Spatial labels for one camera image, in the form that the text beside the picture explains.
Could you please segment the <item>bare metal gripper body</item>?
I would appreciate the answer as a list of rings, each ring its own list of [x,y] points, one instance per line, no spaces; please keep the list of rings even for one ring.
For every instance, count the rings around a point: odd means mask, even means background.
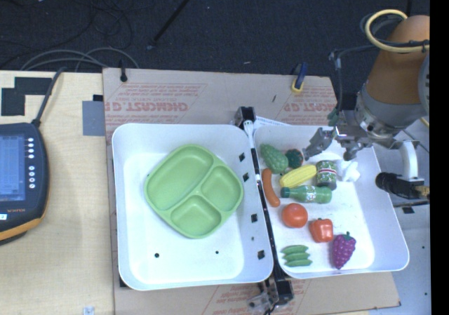
[[[395,136],[395,128],[365,109],[342,111],[335,125],[335,139],[346,153],[357,153],[374,144],[389,148]]]

